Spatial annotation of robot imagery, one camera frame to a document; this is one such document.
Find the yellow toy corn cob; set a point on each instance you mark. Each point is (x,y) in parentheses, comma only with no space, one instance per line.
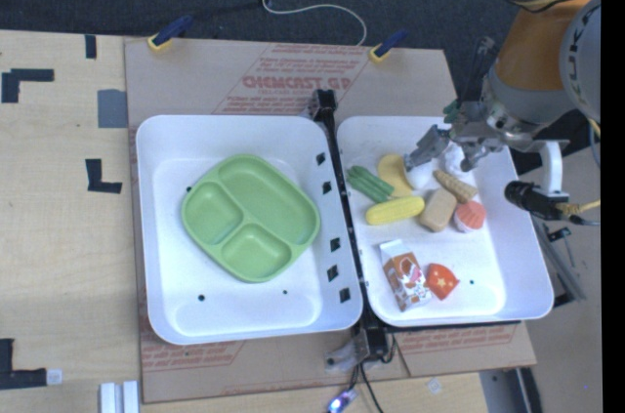
(394,209)

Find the orange and white toy sushi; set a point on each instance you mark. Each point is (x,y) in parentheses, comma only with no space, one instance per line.
(471,216)

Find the black cylinder on white bracket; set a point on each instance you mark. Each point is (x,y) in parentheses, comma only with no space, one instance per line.
(529,198)

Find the tan toy bread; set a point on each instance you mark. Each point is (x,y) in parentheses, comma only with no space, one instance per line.
(438,210)

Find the brown cardboard board, red print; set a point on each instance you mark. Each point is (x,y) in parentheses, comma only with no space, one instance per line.
(195,79)

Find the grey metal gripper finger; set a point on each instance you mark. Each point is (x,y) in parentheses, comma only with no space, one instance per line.
(426,150)
(473,156)

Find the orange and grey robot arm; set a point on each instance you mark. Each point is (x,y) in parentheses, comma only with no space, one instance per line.
(534,54)

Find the orange and white carton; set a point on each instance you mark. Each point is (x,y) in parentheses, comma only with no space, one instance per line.
(405,276)

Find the white plastic tray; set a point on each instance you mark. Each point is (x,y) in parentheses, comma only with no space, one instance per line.
(488,264)
(166,255)

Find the green toy beans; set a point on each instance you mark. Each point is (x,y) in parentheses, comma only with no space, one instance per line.
(368,184)

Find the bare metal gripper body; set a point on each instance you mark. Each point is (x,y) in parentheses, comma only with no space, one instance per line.
(481,125)

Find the yellow toy crisp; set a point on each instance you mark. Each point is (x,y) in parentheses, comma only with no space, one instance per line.
(390,172)

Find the tan toy cone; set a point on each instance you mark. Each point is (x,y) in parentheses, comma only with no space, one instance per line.
(459,188)

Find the white round toy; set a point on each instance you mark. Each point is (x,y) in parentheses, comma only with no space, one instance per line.
(421,177)

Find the white crumpled toy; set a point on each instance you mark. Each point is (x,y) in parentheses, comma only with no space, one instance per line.
(451,159)

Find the green divided plate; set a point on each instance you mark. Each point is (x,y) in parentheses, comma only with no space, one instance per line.
(254,201)

